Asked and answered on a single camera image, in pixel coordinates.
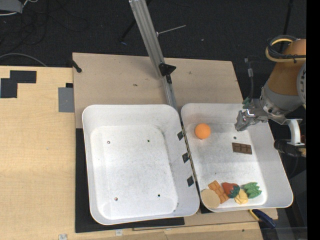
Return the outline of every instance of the white tray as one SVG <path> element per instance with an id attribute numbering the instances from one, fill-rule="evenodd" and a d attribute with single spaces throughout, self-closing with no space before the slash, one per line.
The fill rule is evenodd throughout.
<path id="1" fill-rule="evenodd" d="M 190 103 L 182 107 L 181 118 L 191 153 L 199 190 L 213 181 L 236 183 L 239 186 L 257 182 L 261 195 L 237 204 L 233 198 L 220 204 L 213 212 L 258 208 L 285 208 L 292 204 L 293 193 L 268 123 L 251 125 L 238 132 L 234 124 L 242 104 Z M 207 139 L 199 139 L 197 124 L 211 128 Z M 232 142 L 251 145 L 252 154 L 233 152 Z"/>
<path id="2" fill-rule="evenodd" d="M 200 200 L 178 112 L 91 105 L 82 114 L 89 205 L 100 224 L 190 216 Z"/>

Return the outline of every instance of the gray tape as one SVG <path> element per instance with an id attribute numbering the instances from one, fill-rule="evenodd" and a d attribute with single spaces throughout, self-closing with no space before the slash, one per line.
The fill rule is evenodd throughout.
<path id="1" fill-rule="evenodd" d="M 0 10 L 22 14 L 24 5 L 19 0 L 0 0 Z"/>
<path id="2" fill-rule="evenodd" d="M 62 112 L 62 113 L 75 112 L 73 88 L 59 87 L 58 99 L 59 99 L 59 112 Z"/>

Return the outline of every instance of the black bracket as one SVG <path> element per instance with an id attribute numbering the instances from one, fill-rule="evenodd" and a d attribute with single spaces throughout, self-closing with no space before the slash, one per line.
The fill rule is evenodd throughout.
<path id="1" fill-rule="evenodd" d="M 176 66 L 168 65 L 165 63 L 160 63 L 159 69 L 161 72 L 161 75 L 166 77 L 166 81 L 168 84 L 172 84 L 171 76 L 170 74 L 176 69 Z"/>

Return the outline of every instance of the orange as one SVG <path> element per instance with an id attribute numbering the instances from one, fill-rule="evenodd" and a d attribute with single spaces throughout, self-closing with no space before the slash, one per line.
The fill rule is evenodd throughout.
<path id="1" fill-rule="evenodd" d="M 206 139 L 211 134 L 210 126 L 206 123 L 200 123 L 195 127 L 194 134 L 201 140 Z"/>

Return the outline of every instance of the beige round object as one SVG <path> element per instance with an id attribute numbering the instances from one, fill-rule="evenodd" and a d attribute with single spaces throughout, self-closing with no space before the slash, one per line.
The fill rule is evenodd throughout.
<path id="1" fill-rule="evenodd" d="M 220 198 L 218 194 L 209 188 L 201 191 L 201 199 L 203 204 L 208 208 L 215 209 L 220 205 Z"/>

